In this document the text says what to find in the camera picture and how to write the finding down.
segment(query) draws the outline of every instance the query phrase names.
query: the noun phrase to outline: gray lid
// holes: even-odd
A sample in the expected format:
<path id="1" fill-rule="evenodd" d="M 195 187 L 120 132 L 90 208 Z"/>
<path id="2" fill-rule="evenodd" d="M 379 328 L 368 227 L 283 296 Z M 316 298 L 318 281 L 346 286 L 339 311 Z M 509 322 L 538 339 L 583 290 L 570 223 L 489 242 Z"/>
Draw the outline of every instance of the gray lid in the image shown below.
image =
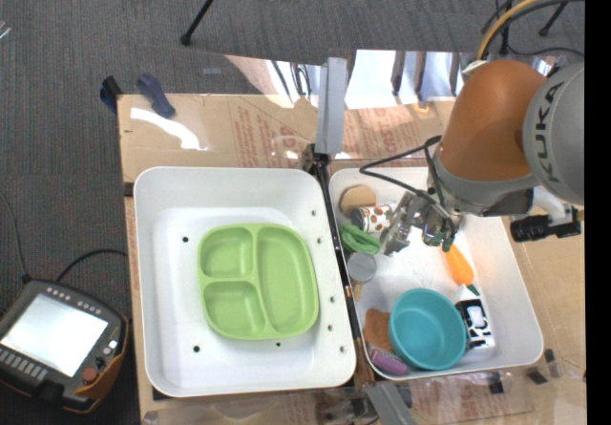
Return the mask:
<path id="1" fill-rule="evenodd" d="M 348 258 L 348 275 L 357 283 L 368 283 L 377 269 L 377 263 L 373 255 L 356 252 Z"/>

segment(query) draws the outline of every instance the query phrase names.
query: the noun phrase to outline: gray carpet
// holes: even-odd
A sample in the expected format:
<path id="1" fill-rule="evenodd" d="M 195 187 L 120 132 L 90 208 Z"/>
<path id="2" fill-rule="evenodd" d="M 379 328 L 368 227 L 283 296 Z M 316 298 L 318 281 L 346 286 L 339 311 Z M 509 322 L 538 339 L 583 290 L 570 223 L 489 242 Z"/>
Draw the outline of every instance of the gray carpet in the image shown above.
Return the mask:
<path id="1" fill-rule="evenodd" d="M 495 0 L 216 0 L 192 43 L 179 37 L 204 0 L 0 0 L 12 28 L 0 40 L 0 194 L 11 204 L 30 274 L 54 278 L 95 248 L 126 249 L 116 116 L 99 100 L 112 75 L 126 93 L 148 72 L 168 93 L 211 92 L 210 53 L 320 64 L 330 49 L 471 52 Z M 585 6 L 554 9 L 510 28 L 515 52 L 564 47 L 584 53 Z M 572 51 L 568 62 L 583 58 Z M 242 84 L 215 84 L 239 92 Z M 10 218 L 0 206 L 0 306 L 20 288 Z M 130 314 L 124 258 L 103 254 L 65 282 Z M 138 423 L 134 357 L 91 415 L 53 411 L 0 387 L 7 425 Z"/>

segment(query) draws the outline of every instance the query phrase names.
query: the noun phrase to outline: teal bowl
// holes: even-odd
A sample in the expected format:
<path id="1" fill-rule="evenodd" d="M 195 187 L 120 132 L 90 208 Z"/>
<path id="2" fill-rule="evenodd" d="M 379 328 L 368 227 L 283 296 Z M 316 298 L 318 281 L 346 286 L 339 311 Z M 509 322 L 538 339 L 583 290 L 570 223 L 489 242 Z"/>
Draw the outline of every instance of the teal bowl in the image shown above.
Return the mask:
<path id="1" fill-rule="evenodd" d="M 410 289 L 390 311 L 392 348 L 410 366 L 442 371 L 455 365 L 467 349 L 467 328 L 452 302 L 436 291 Z"/>

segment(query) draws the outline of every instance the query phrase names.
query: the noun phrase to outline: blue object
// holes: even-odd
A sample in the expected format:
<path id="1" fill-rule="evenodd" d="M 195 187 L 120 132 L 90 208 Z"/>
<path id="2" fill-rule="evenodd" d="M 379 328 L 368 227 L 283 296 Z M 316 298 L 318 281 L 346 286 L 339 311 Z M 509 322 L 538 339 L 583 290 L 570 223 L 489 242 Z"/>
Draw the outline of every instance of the blue object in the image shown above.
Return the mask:
<path id="1" fill-rule="evenodd" d="M 392 348 L 417 369 L 441 371 L 456 364 L 467 349 L 467 329 L 452 302 L 431 289 L 404 292 L 390 311 Z"/>
<path id="2" fill-rule="evenodd" d="M 137 87 L 141 94 L 153 99 L 153 110 L 161 117 L 167 119 L 176 112 L 161 89 L 159 81 L 152 75 L 142 74 L 137 79 Z"/>

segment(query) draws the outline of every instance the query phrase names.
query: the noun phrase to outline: yellow cable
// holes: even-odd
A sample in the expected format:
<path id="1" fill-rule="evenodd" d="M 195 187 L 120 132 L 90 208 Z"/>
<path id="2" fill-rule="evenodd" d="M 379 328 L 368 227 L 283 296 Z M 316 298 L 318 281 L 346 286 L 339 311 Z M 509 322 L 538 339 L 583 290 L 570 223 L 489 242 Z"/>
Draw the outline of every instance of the yellow cable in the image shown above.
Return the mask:
<path id="1" fill-rule="evenodd" d="M 500 28 L 516 12 L 521 11 L 524 8 L 530 6 L 531 4 L 533 4 L 535 2 L 538 2 L 538 1 L 540 1 L 540 0 L 524 0 L 524 1 L 520 2 L 519 4 L 515 5 L 514 7 L 512 7 L 511 9 L 509 9 L 508 11 L 506 11 L 504 14 L 502 14 L 496 20 L 496 22 L 488 29 L 488 31 L 486 32 L 486 34 L 482 38 L 482 40 L 481 40 L 481 42 L 479 44 L 479 48 L 477 49 L 477 52 L 475 53 L 475 60 L 481 60 L 482 59 L 482 56 L 484 55 L 484 53 L 486 52 L 486 50 L 488 48 L 489 41 L 495 35 L 495 32 L 496 32 L 496 30 L 498 30 L 498 28 Z"/>

